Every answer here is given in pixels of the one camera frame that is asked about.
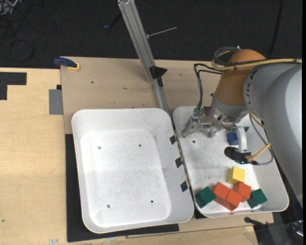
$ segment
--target blue block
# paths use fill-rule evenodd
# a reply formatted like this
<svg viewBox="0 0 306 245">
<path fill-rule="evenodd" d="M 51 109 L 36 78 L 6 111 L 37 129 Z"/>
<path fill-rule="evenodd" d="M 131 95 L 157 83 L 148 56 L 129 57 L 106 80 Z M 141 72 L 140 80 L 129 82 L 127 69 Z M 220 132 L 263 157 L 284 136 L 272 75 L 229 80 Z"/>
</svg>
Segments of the blue block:
<svg viewBox="0 0 306 245">
<path fill-rule="evenodd" d="M 238 137 L 235 132 L 227 133 L 226 138 L 229 142 L 229 145 L 239 145 Z"/>
</svg>

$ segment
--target black clamp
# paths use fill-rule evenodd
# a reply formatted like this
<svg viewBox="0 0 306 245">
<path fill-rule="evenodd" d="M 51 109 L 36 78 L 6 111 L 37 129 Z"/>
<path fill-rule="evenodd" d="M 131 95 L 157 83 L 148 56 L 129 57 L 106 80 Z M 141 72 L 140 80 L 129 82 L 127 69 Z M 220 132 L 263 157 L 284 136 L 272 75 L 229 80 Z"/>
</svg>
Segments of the black clamp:
<svg viewBox="0 0 306 245">
<path fill-rule="evenodd" d="M 149 68 L 149 71 L 151 72 L 152 78 L 157 79 L 158 85 L 163 86 L 162 76 L 167 72 L 167 69 L 157 66 L 151 66 Z"/>
</svg>

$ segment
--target wooden table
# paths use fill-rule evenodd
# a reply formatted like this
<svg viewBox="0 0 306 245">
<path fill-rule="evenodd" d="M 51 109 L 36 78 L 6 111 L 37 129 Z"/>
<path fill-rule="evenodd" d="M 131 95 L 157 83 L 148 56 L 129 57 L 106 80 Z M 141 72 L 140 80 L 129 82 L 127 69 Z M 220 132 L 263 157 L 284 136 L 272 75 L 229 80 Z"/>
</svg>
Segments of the wooden table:
<svg viewBox="0 0 306 245">
<path fill-rule="evenodd" d="M 127 104 L 120 102 L 119 106 L 115 106 L 113 97 L 118 99 L 118 96 L 122 97 L 124 93 L 129 92 L 141 95 L 138 96 L 141 100 L 146 99 L 142 103 L 131 98 L 133 102 L 130 105 L 136 103 L 141 107 L 154 107 L 153 105 L 157 104 L 156 99 L 151 96 L 155 93 L 154 89 L 144 80 L 144 75 L 139 75 L 137 77 L 139 80 L 132 79 L 129 83 L 122 75 L 112 75 L 114 68 L 111 69 L 111 66 L 116 64 L 119 65 L 119 72 L 135 70 L 139 74 L 139 60 L 104 58 L 76 58 L 76 60 L 81 62 L 83 72 L 86 66 L 96 75 L 102 74 L 100 73 L 102 70 L 105 72 L 110 70 L 110 76 L 105 73 L 105 79 L 100 82 L 94 78 L 90 79 L 90 85 L 91 82 L 97 83 L 103 94 L 108 90 L 114 92 L 110 100 L 101 97 L 104 108 L 124 108 Z M 199 92 L 192 71 L 192 62 L 157 60 L 156 64 L 169 69 L 163 79 L 169 107 L 172 109 L 176 105 L 186 105 L 189 102 L 190 105 L 196 104 Z M 64 124 L 67 118 L 64 120 L 63 115 L 50 115 L 49 112 L 49 90 L 56 89 L 56 85 L 61 84 L 61 71 L 63 101 L 65 101 L 63 106 L 66 117 L 70 118 L 75 108 L 68 107 L 72 101 L 65 99 L 71 97 L 69 91 L 73 90 L 75 94 L 81 92 L 78 91 L 77 84 L 74 85 L 74 80 L 69 79 L 69 84 L 73 85 L 71 89 L 68 81 L 63 79 L 64 67 L 61 70 L 0 68 L 0 72 L 27 73 L 27 84 L 8 85 L 7 100 L 0 101 L 0 245 L 48 245 L 50 240 L 53 242 L 54 239 L 57 239 L 58 245 L 70 244 L 66 237 L 65 179 L 65 134 L 69 133 L 67 132 L 69 125 Z M 69 73 L 69 78 L 76 75 Z M 208 78 L 211 76 L 203 77 L 205 104 L 209 104 L 209 92 L 215 90 L 217 85 L 217 80 L 209 84 Z M 188 91 L 195 92 L 195 95 L 191 96 Z M 86 92 L 89 97 L 94 97 L 88 90 Z M 273 222 L 272 213 L 254 213 L 253 217 L 262 223 Z M 208 244 L 252 244 L 247 234 L 253 237 L 253 227 L 245 223 L 243 218 L 244 215 L 205 219 L 193 217 L 187 223 L 179 224 L 180 231 L 177 233 L 121 236 L 115 239 L 103 238 L 72 242 L 72 244 L 89 245 L 104 242 L 108 244 L 110 241 L 122 245 L 207 244 L 207 241 Z"/>
</svg>

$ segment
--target yellow block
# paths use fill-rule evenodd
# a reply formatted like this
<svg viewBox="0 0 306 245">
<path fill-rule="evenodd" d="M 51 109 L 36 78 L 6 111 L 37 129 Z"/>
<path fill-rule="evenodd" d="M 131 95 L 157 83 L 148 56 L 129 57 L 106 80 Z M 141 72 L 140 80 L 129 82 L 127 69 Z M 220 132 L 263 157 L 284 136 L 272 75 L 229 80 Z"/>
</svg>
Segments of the yellow block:
<svg viewBox="0 0 306 245">
<path fill-rule="evenodd" d="M 228 170 L 226 182 L 235 185 L 237 182 L 245 181 L 245 170 L 238 167 L 232 167 Z"/>
</svg>

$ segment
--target black mat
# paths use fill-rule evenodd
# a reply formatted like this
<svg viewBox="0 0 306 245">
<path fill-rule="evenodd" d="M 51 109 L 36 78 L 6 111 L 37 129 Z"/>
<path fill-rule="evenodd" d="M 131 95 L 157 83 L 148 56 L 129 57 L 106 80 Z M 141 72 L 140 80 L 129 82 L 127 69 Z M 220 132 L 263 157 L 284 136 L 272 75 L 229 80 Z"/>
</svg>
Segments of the black mat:
<svg viewBox="0 0 306 245">
<path fill-rule="evenodd" d="M 179 231 L 178 224 L 139 228 L 127 231 L 117 231 L 113 233 L 95 234 L 89 231 L 81 215 L 79 182 L 77 174 L 76 154 L 72 134 L 66 134 L 66 210 L 67 210 L 67 241 L 82 241 L 89 239 L 129 236 L 139 234 L 153 234 Z"/>
</svg>

